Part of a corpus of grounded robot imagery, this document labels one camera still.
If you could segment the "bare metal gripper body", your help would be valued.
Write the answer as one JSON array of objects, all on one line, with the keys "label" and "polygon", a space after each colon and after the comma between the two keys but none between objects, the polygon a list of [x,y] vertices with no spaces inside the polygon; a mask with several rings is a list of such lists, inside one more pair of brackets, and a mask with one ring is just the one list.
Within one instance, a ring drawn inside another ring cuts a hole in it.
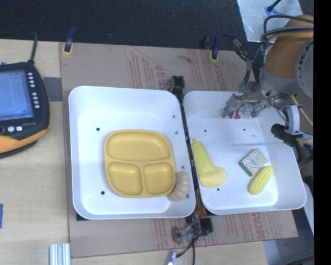
[{"label": "bare metal gripper body", "polygon": [[273,107],[280,110],[290,99],[288,94],[283,94],[274,89],[267,81],[256,83],[248,82],[242,101],[245,104],[251,104],[257,108]]}]

